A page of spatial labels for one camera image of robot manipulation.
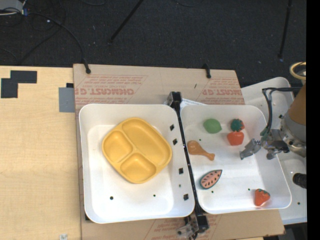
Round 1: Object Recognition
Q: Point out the black block with thin wires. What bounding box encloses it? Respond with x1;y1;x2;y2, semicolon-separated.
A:
166;91;183;108
194;214;209;234

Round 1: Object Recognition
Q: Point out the black cylinder on white bracket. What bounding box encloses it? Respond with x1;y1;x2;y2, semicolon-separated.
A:
292;172;307;190

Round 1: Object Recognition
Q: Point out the red pepper with green top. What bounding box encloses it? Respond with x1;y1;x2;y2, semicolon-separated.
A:
226;118;246;147

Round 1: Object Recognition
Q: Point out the yellow divided plate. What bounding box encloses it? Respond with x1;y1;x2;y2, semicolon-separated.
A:
101;116;174;185

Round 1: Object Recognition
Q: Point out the thin black rod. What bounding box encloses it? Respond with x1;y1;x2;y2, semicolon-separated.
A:
174;100;202;219

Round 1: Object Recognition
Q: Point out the brown cardboard board red print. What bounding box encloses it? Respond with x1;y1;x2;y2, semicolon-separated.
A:
72;63;286;240

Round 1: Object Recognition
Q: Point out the watermelon slice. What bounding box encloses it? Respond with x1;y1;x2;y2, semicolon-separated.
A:
199;169;224;191

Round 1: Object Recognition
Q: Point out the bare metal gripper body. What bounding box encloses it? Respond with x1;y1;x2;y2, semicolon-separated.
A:
260;128;307;159

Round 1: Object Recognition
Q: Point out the green lime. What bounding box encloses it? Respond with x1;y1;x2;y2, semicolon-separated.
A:
202;118;223;135

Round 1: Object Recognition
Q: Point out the orange chicken drumstick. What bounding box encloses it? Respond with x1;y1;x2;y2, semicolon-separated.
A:
186;140;216;162

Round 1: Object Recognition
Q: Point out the white plastic tray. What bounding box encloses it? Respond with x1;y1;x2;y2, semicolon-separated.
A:
78;103;196;225
180;104;293;215

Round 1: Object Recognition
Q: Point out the red strawberry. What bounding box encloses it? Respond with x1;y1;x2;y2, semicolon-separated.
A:
254;188;272;207

